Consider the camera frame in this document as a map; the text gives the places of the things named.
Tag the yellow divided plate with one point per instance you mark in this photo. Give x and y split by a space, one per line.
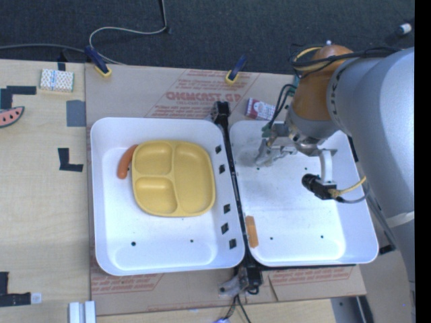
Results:
175 177

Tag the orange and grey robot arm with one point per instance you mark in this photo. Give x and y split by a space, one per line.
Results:
377 113

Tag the orange sausage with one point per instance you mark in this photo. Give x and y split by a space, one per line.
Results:
123 167

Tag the black cylinder on white bracket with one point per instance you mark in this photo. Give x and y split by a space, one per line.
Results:
316 184

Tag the brown cardboard board red print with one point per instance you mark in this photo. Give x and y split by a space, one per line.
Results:
134 96

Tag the red watermelon slice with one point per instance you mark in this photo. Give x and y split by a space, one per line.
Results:
10 116

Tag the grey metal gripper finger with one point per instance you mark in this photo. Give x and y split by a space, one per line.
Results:
262 153
279 152

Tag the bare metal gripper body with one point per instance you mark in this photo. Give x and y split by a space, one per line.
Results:
281 135

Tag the white patterned packet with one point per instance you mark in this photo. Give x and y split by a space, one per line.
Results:
56 80

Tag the red and white carton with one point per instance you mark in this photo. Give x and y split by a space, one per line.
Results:
260 109

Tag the thin black and white rod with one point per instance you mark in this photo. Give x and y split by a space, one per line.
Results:
235 187

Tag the white plastic tray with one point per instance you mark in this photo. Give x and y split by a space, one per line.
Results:
161 241
296 214

